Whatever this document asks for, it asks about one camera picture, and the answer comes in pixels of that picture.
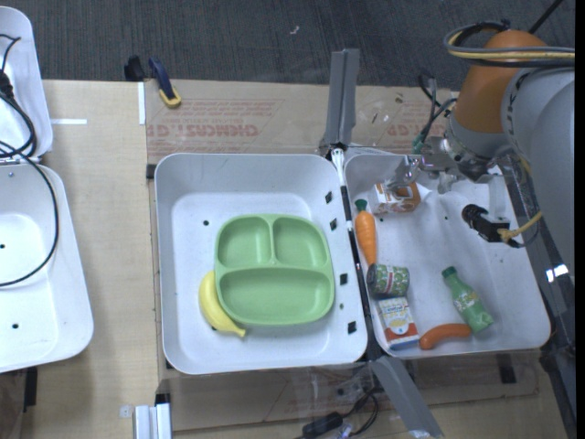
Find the black cylinder on white bracket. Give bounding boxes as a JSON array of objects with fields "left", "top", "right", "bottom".
[{"left": 461, "top": 171, "right": 512, "bottom": 244}]

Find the green bottle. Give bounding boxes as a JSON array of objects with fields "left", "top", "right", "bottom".
[{"left": 441, "top": 266, "right": 496, "bottom": 335}]

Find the green can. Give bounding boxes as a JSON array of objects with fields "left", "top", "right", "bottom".
[{"left": 366, "top": 262, "right": 410, "bottom": 298}]

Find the orange carrot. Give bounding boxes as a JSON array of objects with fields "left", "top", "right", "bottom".
[{"left": 354, "top": 198, "right": 378, "bottom": 267}]

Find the black block with thin wires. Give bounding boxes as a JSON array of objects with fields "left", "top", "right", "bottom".
[{"left": 302, "top": 411, "right": 345, "bottom": 438}]

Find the white plastic tray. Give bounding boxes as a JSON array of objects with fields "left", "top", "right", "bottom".
[
  {"left": 154, "top": 152, "right": 369, "bottom": 376},
  {"left": 343, "top": 153, "right": 552, "bottom": 361}
]

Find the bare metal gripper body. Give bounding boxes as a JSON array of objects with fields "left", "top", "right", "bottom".
[{"left": 419, "top": 135, "right": 495, "bottom": 184}]

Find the green divided plate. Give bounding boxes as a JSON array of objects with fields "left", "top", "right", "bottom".
[{"left": 213, "top": 214, "right": 336, "bottom": 328}]

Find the orange sausage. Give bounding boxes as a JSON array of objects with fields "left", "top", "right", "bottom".
[{"left": 419, "top": 322, "right": 473, "bottom": 351}]

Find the yellow banana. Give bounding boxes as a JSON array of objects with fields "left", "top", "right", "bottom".
[{"left": 197, "top": 270, "right": 248, "bottom": 339}]

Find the orange and white carton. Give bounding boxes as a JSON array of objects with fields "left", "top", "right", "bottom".
[{"left": 371, "top": 181, "right": 424, "bottom": 216}]

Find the brown cardboard board red print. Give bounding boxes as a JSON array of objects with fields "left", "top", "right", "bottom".
[{"left": 144, "top": 78, "right": 541, "bottom": 432}]

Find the white and orange box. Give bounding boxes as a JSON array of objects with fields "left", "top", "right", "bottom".
[{"left": 375, "top": 295, "right": 421, "bottom": 352}]

